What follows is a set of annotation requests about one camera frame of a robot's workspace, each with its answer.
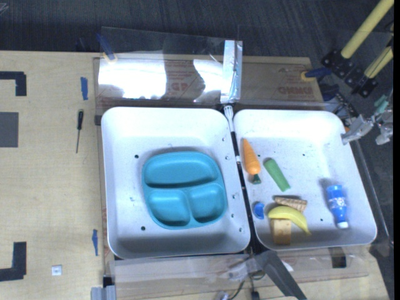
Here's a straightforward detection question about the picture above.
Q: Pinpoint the yellow cheese block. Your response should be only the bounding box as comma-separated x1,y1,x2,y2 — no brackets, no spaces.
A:
269,217,293,246

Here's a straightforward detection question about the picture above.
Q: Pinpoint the orange carrot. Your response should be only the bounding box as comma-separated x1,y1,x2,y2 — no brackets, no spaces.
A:
242,137,263,185

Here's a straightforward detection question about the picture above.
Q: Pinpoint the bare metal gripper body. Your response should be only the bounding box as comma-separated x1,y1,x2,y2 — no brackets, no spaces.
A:
371,110,394,128

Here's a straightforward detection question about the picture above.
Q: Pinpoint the small blue curved piece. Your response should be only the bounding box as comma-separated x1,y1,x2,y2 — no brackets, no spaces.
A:
252,201,266,221

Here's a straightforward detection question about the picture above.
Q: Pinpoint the green cylinder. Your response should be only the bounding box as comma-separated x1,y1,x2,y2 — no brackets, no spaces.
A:
262,157,291,193

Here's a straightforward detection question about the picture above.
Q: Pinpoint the white plastic tray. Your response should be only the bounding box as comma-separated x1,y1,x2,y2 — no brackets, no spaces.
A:
100,106,252,260
232,108,378,251

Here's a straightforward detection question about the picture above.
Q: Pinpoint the blue bottle with white cap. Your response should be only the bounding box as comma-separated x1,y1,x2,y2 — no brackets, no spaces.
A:
326,184,350,229

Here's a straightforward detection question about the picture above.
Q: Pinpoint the blue divided plate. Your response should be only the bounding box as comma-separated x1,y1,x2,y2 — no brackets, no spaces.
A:
141,151,228,230

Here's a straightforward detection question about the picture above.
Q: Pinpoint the yellow banana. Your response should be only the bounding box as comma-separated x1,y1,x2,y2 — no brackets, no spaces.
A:
267,205,313,236

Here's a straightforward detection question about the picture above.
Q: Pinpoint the black-handled screwdriver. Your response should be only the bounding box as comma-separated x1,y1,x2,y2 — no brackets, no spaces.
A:
75,109,84,154

